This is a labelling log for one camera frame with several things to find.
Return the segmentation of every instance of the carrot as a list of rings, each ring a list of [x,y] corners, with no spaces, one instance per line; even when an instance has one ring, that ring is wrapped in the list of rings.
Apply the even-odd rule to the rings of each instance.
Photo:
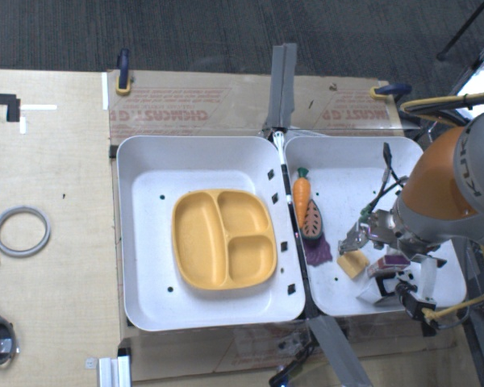
[[[299,178],[292,187],[292,200],[298,217],[298,225],[303,227],[307,215],[308,201],[310,201],[310,182],[307,179],[308,169],[298,168]]]

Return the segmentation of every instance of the sponge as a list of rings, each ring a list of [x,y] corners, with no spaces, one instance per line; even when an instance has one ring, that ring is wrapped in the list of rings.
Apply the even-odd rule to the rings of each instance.
[[[360,249],[357,249],[346,252],[337,258],[337,264],[353,279],[365,270],[365,267],[369,265],[369,260]]]

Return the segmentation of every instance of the purple cloth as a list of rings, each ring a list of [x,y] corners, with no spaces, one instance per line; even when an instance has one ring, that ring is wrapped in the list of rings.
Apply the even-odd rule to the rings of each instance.
[[[302,237],[302,242],[308,265],[315,267],[323,262],[333,260],[330,244],[324,238],[324,232],[318,239],[304,239]]]

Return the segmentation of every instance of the wooden table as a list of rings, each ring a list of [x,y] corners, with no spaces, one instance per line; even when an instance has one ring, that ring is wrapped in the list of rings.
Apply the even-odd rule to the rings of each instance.
[[[20,353],[0,368],[0,387],[95,386],[94,359],[116,357],[120,342],[109,115],[102,73],[0,70],[0,93],[16,94],[27,133],[7,123],[0,106],[0,212],[17,205],[44,211],[48,245],[24,259],[0,254],[0,313],[13,322]],[[28,248],[40,222],[18,215],[4,225],[10,247]],[[463,330],[448,348],[362,359],[375,385],[478,385]],[[356,346],[366,357],[369,345]],[[307,366],[338,385],[330,366]],[[267,385],[273,368],[147,381],[140,385]]]

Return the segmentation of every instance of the metal ring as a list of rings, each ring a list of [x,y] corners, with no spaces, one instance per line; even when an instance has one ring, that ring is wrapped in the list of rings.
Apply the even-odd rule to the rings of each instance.
[[[41,219],[41,222],[45,226],[45,235],[32,248],[29,248],[25,251],[18,251],[15,249],[11,249],[4,245],[4,243],[0,240],[0,250],[8,255],[8,256],[13,256],[16,258],[25,258],[27,256],[31,256],[39,252],[48,242],[48,238],[50,237],[50,222],[48,221],[47,215],[45,215],[43,212],[41,212],[39,209],[35,208],[34,206],[27,206],[27,205],[21,205],[21,206],[13,206],[12,208],[9,208],[8,210],[4,210],[0,214],[0,228],[2,227],[2,224],[9,219],[11,216],[16,215],[16,214],[33,214],[39,219]]]

